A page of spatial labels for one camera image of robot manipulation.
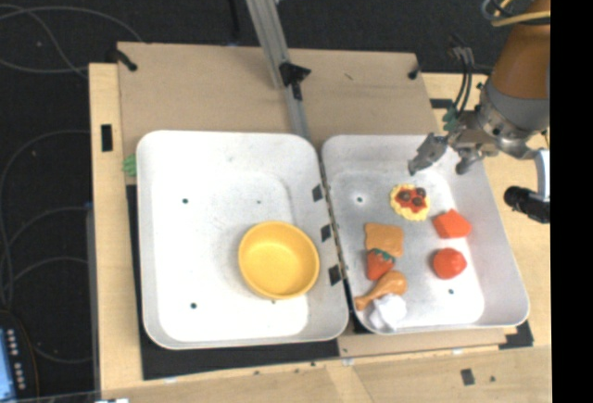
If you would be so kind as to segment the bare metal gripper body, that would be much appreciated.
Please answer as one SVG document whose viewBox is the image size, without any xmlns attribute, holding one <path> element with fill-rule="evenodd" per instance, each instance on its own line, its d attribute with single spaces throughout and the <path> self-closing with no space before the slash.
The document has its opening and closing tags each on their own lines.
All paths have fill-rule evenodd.
<svg viewBox="0 0 593 403">
<path fill-rule="evenodd" d="M 474 110 L 451 114 L 446 121 L 448 143 L 457 151 L 471 150 L 510 157 L 535 157 L 542 149 L 528 145 L 542 130 L 524 129 L 503 116 L 492 104 L 482 103 Z"/>
</svg>

